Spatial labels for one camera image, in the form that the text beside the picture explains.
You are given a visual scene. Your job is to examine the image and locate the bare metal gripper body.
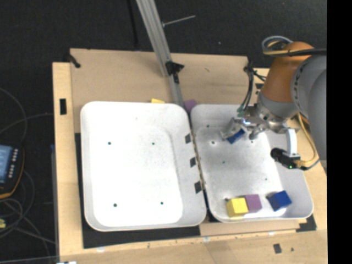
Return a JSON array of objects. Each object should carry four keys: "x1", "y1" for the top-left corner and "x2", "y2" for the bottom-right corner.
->
[{"x1": 233, "y1": 104, "x2": 289, "y2": 135}]

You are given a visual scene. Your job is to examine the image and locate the blue cube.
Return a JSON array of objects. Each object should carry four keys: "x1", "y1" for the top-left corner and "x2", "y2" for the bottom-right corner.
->
[
  {"x1": 226, "y1": 129, "x2": 248, "y2": 145},
  {"x1": 266, "y1": 190, "x2": 293, "y2": 212}
]

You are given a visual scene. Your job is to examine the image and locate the white plastic tray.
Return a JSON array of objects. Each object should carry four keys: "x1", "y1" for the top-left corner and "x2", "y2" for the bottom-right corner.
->
[
  {"x1": 80, "y1": 101, "x2": 208, "y2": 232},
  {"x1": 189, "y1": 103, "x2": 315, "y2": 223}
]

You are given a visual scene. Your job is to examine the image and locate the purple cube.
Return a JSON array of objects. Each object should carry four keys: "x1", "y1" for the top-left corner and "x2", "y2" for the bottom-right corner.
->
[
  {"x1": 244, "y1": 194, "x2": 262, "y2": 214},
  {"x1": 183, "y1": 99, "x2": 198, "y2": 113}
]

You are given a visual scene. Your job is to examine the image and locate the pale wood board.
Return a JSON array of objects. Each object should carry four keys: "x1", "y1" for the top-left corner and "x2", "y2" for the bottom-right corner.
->
[{"x1": 69, "y1": 48, "x2": 303, "y2": 237}]

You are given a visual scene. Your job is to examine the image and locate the black cylinder on white bracket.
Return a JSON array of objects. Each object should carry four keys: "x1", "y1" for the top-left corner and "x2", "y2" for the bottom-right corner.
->
[{"x1": 269, "y1": 128, "x2": 302, "y2": 171}]

